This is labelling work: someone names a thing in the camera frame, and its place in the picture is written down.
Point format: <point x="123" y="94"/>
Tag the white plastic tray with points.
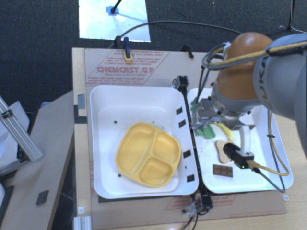
<point x="112" y="109"/>
<point x="239" y="183"/>

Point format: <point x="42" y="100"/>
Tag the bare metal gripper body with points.
<point x="209" y="111"/>

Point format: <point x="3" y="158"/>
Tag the tan bread slice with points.
<point x="221" y="156"/>

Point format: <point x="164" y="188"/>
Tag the brown chocolate bar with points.
<point x="222" y="170"/>

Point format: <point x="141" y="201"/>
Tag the green toy vegetable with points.
<point x="209" y="132"/>

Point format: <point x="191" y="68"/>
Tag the thin black rod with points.
<point x="195" y="150"/>

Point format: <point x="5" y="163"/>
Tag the yellow banana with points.
<point x="226" y="130"/>

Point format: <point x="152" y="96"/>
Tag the yellow divided plate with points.
<point x="144" y="150"/>

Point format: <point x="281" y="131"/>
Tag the black cylinder on white bracket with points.
<point x="236" y="152"/>

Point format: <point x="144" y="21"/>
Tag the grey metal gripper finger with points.
<point x="201" y="129"/>
<point x="194" y="124"/>

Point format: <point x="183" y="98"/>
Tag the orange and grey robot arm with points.
<point x="242" y="75"/>

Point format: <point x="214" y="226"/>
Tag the brown cardboard board red print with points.
<point x="129" y="67"/>

